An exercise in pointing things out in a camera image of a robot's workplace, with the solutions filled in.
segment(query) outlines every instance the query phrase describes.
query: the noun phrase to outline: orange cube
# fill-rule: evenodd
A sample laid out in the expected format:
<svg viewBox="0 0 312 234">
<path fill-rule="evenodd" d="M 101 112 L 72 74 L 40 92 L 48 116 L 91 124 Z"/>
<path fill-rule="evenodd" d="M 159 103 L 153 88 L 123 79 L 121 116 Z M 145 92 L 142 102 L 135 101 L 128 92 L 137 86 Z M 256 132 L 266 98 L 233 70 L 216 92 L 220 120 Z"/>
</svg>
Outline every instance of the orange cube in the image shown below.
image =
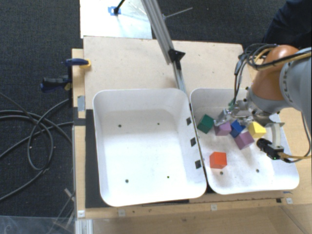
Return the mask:
<svg viewBox="0 0 312 234">
<path fill-rule="evenodd" d="M 210 155 L 209 159 L 210 168 L 222 169 L 228 164 L 226 161 L 226 153 L 213 152 L 213 154 Z"/>
</svg>

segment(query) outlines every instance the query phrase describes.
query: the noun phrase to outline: dark carpet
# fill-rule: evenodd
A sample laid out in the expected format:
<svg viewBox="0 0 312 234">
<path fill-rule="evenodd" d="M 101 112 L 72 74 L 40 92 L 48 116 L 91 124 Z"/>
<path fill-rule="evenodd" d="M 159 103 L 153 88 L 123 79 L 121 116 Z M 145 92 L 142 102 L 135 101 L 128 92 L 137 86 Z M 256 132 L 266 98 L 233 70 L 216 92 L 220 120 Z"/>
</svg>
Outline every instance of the dark carpet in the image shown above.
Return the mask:
<svg viewBox="0 0 312 234">
<path fill-rule="evenodd" d="M 274 13 L 285 0 L 158 0 L 164 15 L 193 7 L 166 20 L 172 39 L 241 43 L 260 42 Z M 67 74 L 61 62 L 81 48 L 79 0 L 0 0 L 0 92 L 27 111 L 44 114 L 68 98 L 57 90 L 43 94 L 43 77 Z M 16 106 L 0 98 L 0 110 Z M 47 116 L 54 123 L 72 120 L 72 109 L 64 105 Z M 28 121 L 0 121 L 0 154 L 30 134 Z M 71 135 L 71 127 L 64 127 Z M 0 201 L 0 215 L 55 217 L 73 191 L 71 145 L 53 132 L 55 152 L 36 182 L 20 193 Z M 41 138 L 32 143 L 32 157 L 43 164 L 46 150 Z M 35 176 L 27 161 L 26 145 L 0 159 L 0 198 Z"/>
</svg>

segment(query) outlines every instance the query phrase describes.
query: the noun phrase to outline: wooden cube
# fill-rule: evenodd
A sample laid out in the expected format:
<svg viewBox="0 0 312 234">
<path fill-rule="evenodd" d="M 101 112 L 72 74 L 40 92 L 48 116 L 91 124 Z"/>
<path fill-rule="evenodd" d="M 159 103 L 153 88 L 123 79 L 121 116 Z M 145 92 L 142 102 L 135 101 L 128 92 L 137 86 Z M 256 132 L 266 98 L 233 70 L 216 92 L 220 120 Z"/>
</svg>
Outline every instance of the wooden cube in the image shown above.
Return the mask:
<svg viewBox="0 0 312 234">
<path fill-rule="evenodd" d="M 245 129 L 245 126 L 242 126 L 237 120 L 235 120 L 234 122 L 232 122 L 231 128 L 232 131 L 230 132 L 230 135 L 235 138 Z"/>
<path fill-rule="evenodd" d="M 207 134 L 214 126 L 214 123 L 215 122 L 213 118 L 208 115 L 204 115 L 197 125 L 197 129 Z"/>
<path fill-rule="evenodd" d="M 254 138 L 249 132 L 239 134 L 234 140 L 240 150 L 249 147 L 252 143 L 254 143 Z"/>
<path fill-rule="evenodd" d="M 210 168 L 222 169 L 227 165 L 226 153 L 213 152 L 209 156 Z"/>
<path fill-rule="evenodd" d="M 253 138 L 261 138 L 267 133 L 267 130 L 255 121 L 248 126 L 248 131 Z"/>
<path fill-rule="evenodd" d="M 231 124 L 229 121 L 219 125 L 219 126 L 214 126 L 214 132 L 216 136 L 226 136 L 231 132 Z"/>
</svg>

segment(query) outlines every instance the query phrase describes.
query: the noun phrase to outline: wooden board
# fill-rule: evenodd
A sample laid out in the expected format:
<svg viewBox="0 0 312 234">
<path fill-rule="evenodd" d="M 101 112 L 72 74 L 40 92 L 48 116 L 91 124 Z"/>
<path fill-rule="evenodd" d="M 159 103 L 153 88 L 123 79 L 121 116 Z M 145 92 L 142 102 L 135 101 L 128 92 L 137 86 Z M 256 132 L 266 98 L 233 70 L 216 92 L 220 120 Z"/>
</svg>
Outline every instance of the wooden board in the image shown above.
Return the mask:
<svg viewBox="0 0 312 234">
<path fill-rule="evenodd" d="M 239 44 L 173 41 L 185 52 L 181 60 L 187 94 L 196 88 L 233 88 Z M 167 65 L 156 40 L 85 37 L 84 57 L 92 68 L 85 72 L 86 108 L 105 89 L 176 87 L 173 67 Z M 245 70 L 242 87 L 250 85 Z"/>
<path fill-rule="evenodd" d="M 312 205 L 176 213 L 93 221 L 93 233 L 280 234 L 312 233 Z"/>
<path fill-rule="evenodd" d="M 182 59 L 182 69 L 188 94 L 197 87 L 232 88 L 233 69 L 237 62 L 237 56 L 242 51 L 240 45 L 184 41 L 174 41 L 174 45 L 177 50 L 187 52 Z M 77 105 L 77 97 L 85 94 L 86 108 L 92 108 L 93 96 L 103 89 L 175 86 L 172 67 L 165 63 L 158 43 L 154 40 L 86 38 L 84 48 L 84 51 L 73 50 L 73 58 L 91 59 L 92 68 L 89 71 L 75 69 L 76 67 L 73 69 L 74 106 Z M 242 86 L 250 84 L 251 78 L 246 73 Z M 79 117 L 85 117 L 84 112 L 80 112 Z M 301 150 L 304 149 L 305 152 L 307 145 L 300 114 L 295 110 L 285 110 L 281 114 L 281 119 L 286 122 L 284 129 L 291 150 L 297 150 L 293 152 L 294 154 L 302 154 Z M 116 218 L 119 208 L 85 209 L 84 138 L 85 127 L 75 126 L 77 211 L 84 211 L 85 218 Z M 217 204 L 219 210 L 279 206 L 287 204 L 284 197 L 293 198 L 295 204 L 312 203 L 311 161 L 299 162 L 297 168 L 301 179 L 300 185 L 286 194 L 277 191 L 240 195 L 204 195 L 191 200 L 189 204 L 130 206 L 121 209 L 128 217 L 209 212 L 211 204 Z M 276 198 L 282 198 L 281 203 L 277 203 Z"/>
</svg>

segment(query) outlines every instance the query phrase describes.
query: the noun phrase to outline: white plastic bin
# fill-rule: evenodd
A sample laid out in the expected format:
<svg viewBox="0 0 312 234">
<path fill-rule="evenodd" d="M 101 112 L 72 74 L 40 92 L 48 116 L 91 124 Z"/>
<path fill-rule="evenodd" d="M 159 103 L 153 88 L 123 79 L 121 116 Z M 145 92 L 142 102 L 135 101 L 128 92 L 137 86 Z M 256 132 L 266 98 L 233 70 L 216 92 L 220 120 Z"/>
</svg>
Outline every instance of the white plastic bin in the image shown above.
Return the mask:
<svg viewBox="0 0 312 234">
<path fill-rule="evenodd" d="M 93 100 L 100 194 L 115 207 L 206 191 L 189 101 L 168 89 L 105 90 Z"/>
<path fill-rule="evenodd" d="M 199 88 L 191 94 L 191 104 L 196 124 L 204 114 L 217 119 L 218 115 L 233 99 L 233 89 Z M 238 99 L 246 97 L 241 90 Z M 280 122 L 278 115 L 271 119 Z M 291 190 L 299 184 L 299 174 L 294 163 L 271 160 L 256 146 L 239 150 L 231 135 L 216 136 L 212 128 L 207 134 L 197 131 L 199 145 L 204 159 L 210 187 L 219 194 L 237 194 L 257 191 Z M 272 140 L 271 130 L 267 128 L 263 136 Z M 281 129 L 281 144 L 285 153 L 291 154 L 285 133 Z M 215 152 L 226 152 L 227 166 L 221 169 L 210 168 L 209 156 Z"/>
</svg>

